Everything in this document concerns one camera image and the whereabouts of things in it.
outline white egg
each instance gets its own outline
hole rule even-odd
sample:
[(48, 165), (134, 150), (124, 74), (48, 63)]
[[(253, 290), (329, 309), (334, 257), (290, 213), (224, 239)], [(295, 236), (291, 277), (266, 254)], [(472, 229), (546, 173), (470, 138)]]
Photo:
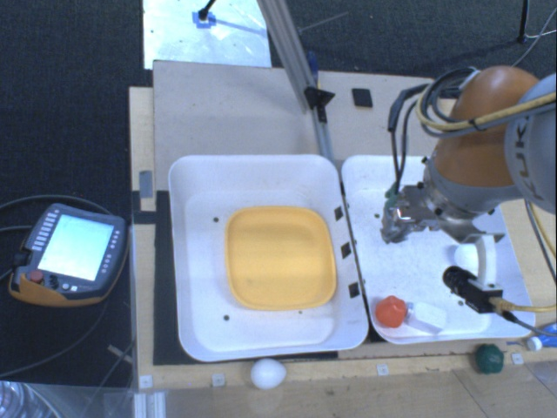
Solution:
[(454, 262), (461, 268), (472, 273), (478, 272), (480, 265), (478, 257), (478, 249), (472, 244), (463, 244), (457, 246), (454, 252)]
[(274, 359), (264, 358), (253, 364), (253, 385), (262, 390), (268, 390), (280, 385), (286, 377), (286, 367)]

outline cable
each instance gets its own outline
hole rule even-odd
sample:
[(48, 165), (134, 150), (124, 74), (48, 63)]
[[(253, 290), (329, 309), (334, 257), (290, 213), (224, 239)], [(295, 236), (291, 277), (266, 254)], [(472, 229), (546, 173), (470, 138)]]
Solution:
[(305, 26), (304, 28), (298, 28), (298, 34), (301, 36), (302, 32), (304, 32), (305, 30), (310, 30), (311, 28), (317, 28), (318, 26), (320, 26), (322, 24), (328, 24), (329, 22), (332, 22), (333, 20), (336, 20), (337, 18), (347, 16), (348, 14), (350, 14), (349, 11), (342, 12), (341, 14), (337, 14), (336, 16), (326, 18), (325, 20), (321, 20), (320, 22), (316, 22), (315, 24), (310, 24), (309, 26)]
[(515, 305), (513, 302), (509, 302), (501, 297), (490, 297), (489, 303), (495, 307), (497, 313), (502, 313), (504, 311), (529, 311), (531, 313), (551, 313), (552, 311), (557, 311), (557, 304), (550, 305), (547, 307), (523, 307), (521, 305)]
[(29, 231), (32, 227), (33, 226), (29, 225), (0, 227), (0, 233), (18, 233), (20, 231)]
[[(548, 105), (542, 105), (540, 107), (536, 107), (536, 108), (534, 108), (534, 109), (532, 109), (528, 112), (516, 113), (516, 114), (514, 114), (512, 116), (509, 116), (507, 118), (496, 119), (494, 121), (490, 121), (490, 122), (484, 124), (482, 126), (481, 130), (487, 130), (487, 129), (496, 127), (498, 125), (507, 124), (507, 123), (513, 121), (516, 118), (524, 118), (525, 115), (533, 116), (534, 114), (542, 113), (544, 111), (548, 111), (548, 110), (550, 110), (554, 107), (555, 107), (555, 103), (551, 103), (551, 104), (548, 104)], [(468, 133), (473, 133), (473, 132), (479, 130), (477, 128), (477, 126), (474, 126), (473, 124), (470, 124), (470, 127), (466, 128), (466, 129), (455, 130), (455, 131), (443, 131), (443, 132), (433, 131), (429, 127), (427, 127), (426, 125), (424, 125), (422, 123), (420, 123), (420, 125), (421, 125), (421, 128), (429, 136), (432, 136), (434, 138), (456, 138), (458, 136), (464, 136), (464, 135), (467, 135)]]
[(419, 102), (416, 105), (416, 115), (418, 116), (418, 119), (422, 124), (425, 124), (426, 126), (439, 131), (454, 131), (454, 130), (469, 129), (471, 126), (476, 130), (485, 130), (485, 128), (480, 128), (480, 127), (489, 124), (493, 121), (508, 118), (513, 115), (524, 115), (526, 114), (527, 111), (542, 107), (544, 105), (549, 105), (551, 103), (554, 103), (556, 100), (555, 91), (553, 91), (539, 98), (531, 99), (521, 104), (513, 105), (512, 107), (508, 107), (503, 110), (498, 110), (493, 113), (480, 116), (476, 119), (468, 119), (468, 120), (461, 120), (461, 121), (455, 120), (456, 122), (453, 123), (441, 124), (439, 122), (435, 122), (432, 119), (430, 119), (427, 116), (426, 112), (423, 111), (423, 108), (421, 108), (424, 106), (424, 104), (426, 104), (426, 101), (424, 99), (425, 94), (426, 93), (424, 92), (420, 96)]
[(400, 181), (402, 180), (402, 175), (404, 174), (404, 169), (406, 167), (406, 155), (408, 148), (408, 121), (410, 119), (410, 113), (412, 113), (412, 110), (416, 106), (416, 103), (417, 101), (414, 101), (410, 104), (410, 106), (406, 110), (406, 114), (404, 115), (404, 121), (402, 124), (402, 146), (400, 147), (400, 175), (397, 181), (397, 192), (400, 189)]
[[(535, 235), (536, 239), (538, 240), (538, 245), (540, 245), (541, 253), (543, 254), (543, 258), (546, 261), (547, 268), (549, 269), (549, 272), (551, 273), (552, 277), (554, 278), (555, 283), (557, 284), (557, 274), (555, 273), (554, 265), (551, 262), (549, 254), (547, 253), (547, 249), (544, 246), (543, 238), (540, 235), (541, 231), (543, 231), (543, 233), (545, 233), (545, 234), (547, 234), (547, 233), (546, 233), (545, 229), (543, 229), (543, 226), (541, 226), (540, 219), (536, 219), (536, 216), (534, 215), (534, 209), (532, 208), (531, 204), (526, 200), (524, 200), (524, 204), (526, 206), (528, 219), (530, 220), (530, 224), (532, 225), (532, 229), (534, 230), (534, 235)], [(550, 246), (550, 249), (554, 252), (554, 248), (551, 247), (551, 242), (549, 241), (547, 236), (546, 236), (546, 244), (548, 246)]]
[[(393, 163), (394, 163), (394, 174), (395, 174), (395, 183), (393, 184), (393, 191), (394, 191), (394, 195), (396, 195), (399, 192), (399, 187), (400, 187), (400, 180), (402, 178), (402, 172), (404, 170), (404, 162), (406, 160), (406, 158), (403, 155), (403, 163), (400, 165), (399, 164), (399, 154), (397, 151), (397, 140), (396, 140), (396, 131), (397, 131), (397, 126), (399, 123), (399, 117), (400, 117), (400, 112), (402, 111), (402, 107), (404, 105), (404, 103), (407, 101), (407, 99), (420, 94), (425, 88), (427, 88), (427, 84), (421, 84), (421, 85), (417, 85), (415, 87), (412, 88), (408, 88), (406, 90), (403, 90), (400, 92), (399, 96), (395, 99), (395, 101), (393, 102), (393, 105), (391, 105), (391, 110), (389, 111), (389, 118), (387, 121), (387, 131), (389, 131), (389, 133), (391, 133), (391, 150), (393, 153)], [(408, 124), (408, 118), (410, 116), (410, 111), (406, 112), (406, 116), (405, 116), (405, 123), (406, 126), (404, 127), (405, 129), (407, 129), (407, 124)], [(402, 146), (404, 148), (404, 153), (406, 153), (406, 144), (403, 140)]]
[(72, 197), (71, 195), (54, 195), (54, 194), (32, 195), (30, 197), (24, 197), (24, 198), (21, 198), (21, 199), (14, 199), (12, 201), (4, 203), (3, 205), (0, 205), (0, 211), (2, 211), (3, 209), (7, 209), (9, 207), (13, 207), (13, 206), (16, 206), (16, 205), (21, 205), (21, 204), (24, 204), (24, 203), (30, 203), (30, 202), (33, 202), (33, 201), (70, 201), (70, 202), (73, 202), (73, 203), (86, 205), (88, 207), (93, 207), (93, 208), (95, 208), (96, 210), (98, 210), (102, 213), (112, 215), (112, 213), (110, 211), (108, 211), (107, 209), (105, 209), (101, 205), (98, 205), (97, 203), (94, 203), (93, 201), (89, 201), (88, 199), (80, 199), (79, 197)]
[(6, 271), (4, 274), (0, 275), (0, 283), (6, 278), (8, 277), (10, 274), (12, 274), (14, 271), (13, 269), (9, 269), (8, 271)]
[(520, 325), (521, 327), (524, 327), (530, 331), (533, 331), (537, 334), (543, 334), (544, 336), (550, 336), (550, 337), (557, 337), (557, 333), (551, 333), (542, 329), (539, 329), (537, 327), (532, 327), (531, 325), (528, 325), (526, 322), (523, 322), (522, 320), (520, 320), (519, 318), (517, 318), (514, 314), (512, 314), (509, 311), (505, 311), (501, 317), (505, 320), (508, 320), (509, 322), (512, 322), (513, 324), (516, 325)]
[(540, 34), (538, 34), (538, 36), (535, 38), (535, 40), (532, 42), (532, 44), (528, 47), (528, 49), (524, 52), (524, 54), (522, 56), (520, 56), (518, 58), (518, 60), (516, 62), (514, 62), (514, 64), (512, 64), (511, 66), (517, 66), (520, 62), (522, 62), (524, 60), (524, 58), (530, 54), (530, 52), (534, 49), (534, 46), (540, 41), (540, 39), (544, 36), (544, 31), (546, 30), (547, 26), (549, 25), (549, 22), (551, 22), (551, 19), (554, 17), (555, 12), (557, 12), (557, 8), (555, 8), (552, 13), (549, 15), (549, 17), (547, 18), (546, 22), (543, 24), (543, 27), (540, 30)]
[(528, 211), (532, 214), (532, 217), (534, 218), (534, 223), (535, 223), (536, 227), (540, 230), (541, 236), (543, 237), (547, 247), (549, 248), (549, 251), (551, 251), (551, 254), (555, 258), (555, 246), (551, 243), (551, 240), (549, 239), (549, 236), (547, 235), (547, 231), (546, 231), (545, 227), (543, 227), (543, 225), (541, 224), (540, 216), (536, 212), (536, 210), (534, 208), (534, 205), (532, 205), (532, 203), (528, 203), (527, 207), (529, 208)]
[(8, 372), (0, 373), (0, 379), (4, 379), (8, 376), (12, 376), (13, 374), (18, 374), (18, 373), (24, 372), (24, 371), (29, 370), (31, 368), (42, 366), (43, 364), (46, 364), (47, 362), (53, 361), (56, 358), (59, 358), (60, 356), (62, 356), (64, 354), (70, 352), (71, 350), (73, 350), (75, 347), (77, 347), (79, 344), (81, 344), (85, 339), (87, 339), (91, 335), (91, 333), (93, 333), (93, 331), (95, 331), (98, 324), (101, 322), (101, 319), (103, 319), (104, 315), (106, 314), (106, 309), (108, 307), (108, 304), (109, 304), (109, 302), (106, 301), (106, 303), (104, 304), (103, 310), (101, 311), (101, 314), (98, 316), (97, 320), (95, 320), (95, 323), (91, 326), (91, 328), (89, 328), (89, 330), (87, 330), (87, 332), (85, 332), (78, 340), (76, 340), (69, 347), (67, 347), (64, 350), (61, 350), (57, 353), (54, 353), (52, 356), (48, 356), (47, 358), (44, 358), (44, 359), (42, 359), (40, 361), (37, 361), (37, 362), (33, 362), (32, 364), (29, 364), (27, 366), (20, 367), (20, 368), (15, 368), (15, 369), (10, 370)]
[[(427, 86), (426, 90), (421, 94), (419, 98), (419, 104), (416, 107), (416, 112), (422, 111), (424, 113), (424, 117), (427, 118), (427, 107), (431, 104), (433, 95), (436, 95), (436, 91), (439, 89), (440, 91), (447, 86), (446, 82), (449, 82), (451, 85), (455, 85), (457, 83), (465, 82), (472, 74), (475, 74), (478, 70), (473, 67), (465, 67), (465, 68), (458, 68), (456, 70), (450, 70), (445, 74), (436, 78), (430, 85)], [(461, 121), (461, 119), (454, 119), (449, 118), (444, 114), (440, 114), (440, 117), (449, 123), (456, 123)]]

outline white cap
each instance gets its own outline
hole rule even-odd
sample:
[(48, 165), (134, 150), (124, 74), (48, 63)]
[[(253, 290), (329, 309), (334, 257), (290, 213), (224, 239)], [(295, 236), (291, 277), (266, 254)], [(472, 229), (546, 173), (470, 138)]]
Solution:
[(538, 352), (543, 347), (543, 344), (538, 336), (532, 336), (526, 341), (526, 346), (533, 352)]

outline white bracket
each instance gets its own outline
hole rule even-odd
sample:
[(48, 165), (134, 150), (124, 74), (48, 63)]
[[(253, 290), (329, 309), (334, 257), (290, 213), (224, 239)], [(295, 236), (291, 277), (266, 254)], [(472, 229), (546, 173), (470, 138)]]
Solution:
[(478, 253), (478, 279), (470, 280), (479, 289), (496, 288), (497, 281), (497, 252), (495, 250), (495, 236), (481, 234), (474, 241)]
[(226, 385), (226, 376), (224, 373), (215, 373), (211, 377), (213, 387), (224, 387)]
[(513, 364), (515, 366), (521, 366), (524, 364), (524, 358), (522, 358), (522, 353), (512, 353), (511, 359), (513, 360)]
[(386, 364), (377, 364), (377, 374), (379, 376), (388, 376), (389, 366), (387, 366)]

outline yellow cable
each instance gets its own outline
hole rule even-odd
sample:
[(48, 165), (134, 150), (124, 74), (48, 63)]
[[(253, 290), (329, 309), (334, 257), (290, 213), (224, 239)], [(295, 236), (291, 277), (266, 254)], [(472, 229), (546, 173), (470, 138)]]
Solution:
[(523, 307), (521, 305), (514, 305), (513, 302), (502, 299), (501, 297), (491, 297), (489, 298), (489, 303), (491, 303), (497, 313), (502, 313), (503, 311), (530, 311), (532, 313), (550, 313), (557, 310), (557, 304), (549, 305), (547, 307)]
[[(430, 128), (433, 128), (435, 130), (439, 130), (439, 131), (455, 131), (455, 130), (463, 130), (463, 129), (467, 129), (470, 128), (471, 126), (471, 119), (470, 120), (464, 120), (464, 121), (460, 121), (460, 122), (455, 122), (455, 123), (439, 123), (439, 122), (435, 122), (432, 121), (431, 119), (428, 119), (426, 114), (423, 113), (420, 109), (421, 107), (421, 103), (422, 100), (424, 98), (424, 95), (427, 93), (427, 90), (424, 91), (421, 96), (419, 97), (418, 103), (416, 104), (416, 116), (418, 117), (419, 121), (424, 124), (427, 125)], [(498, 119), (502, 119), (502, 118), (506, 118), (508, 116), (512, 116), (512, 115), (516, 115), (519, 113), (522, 113), (523, 111), (529, 111), (532, 110), (534, 108), (537, 107), (541, 107), (542, 105), (546, 105), (546, 104), (551, 104), (552, 102), (555, 102), (556, 100), (556, 94), (555, 91), (553, 93), (548, 93), (547, 95), (541, 96), (540, 98), (536, 98), (536, 99), (532, 99), (526, 102), (523, 102), (522, 104), (517, 104), (514, 105), (512, 107), (503, 109), (503, 110), (499, 110), (499, 111), (495, 111), (493, 113), (489, 113), (487, 115), (484, 116), (480, 116), (476, 119), (473, 120), (473, 124), (476, 126), (480, 126), (492, 121), (496, 121)]]
[(532, 211), (532, 215), (534, 216), (535, 223), (540, 230), (541, 237), (543, 237), (543, 240), (546, 242), (549, 251), (551, 251), (551, 254), (554, 256), (555, 259), (555, 245), (549, 239), (546, 228), (541, 224), (540, 216), (538, 215), (537, 210), (534, 208), (534, 205), (532, 203), (530, 203), (530, 209)]

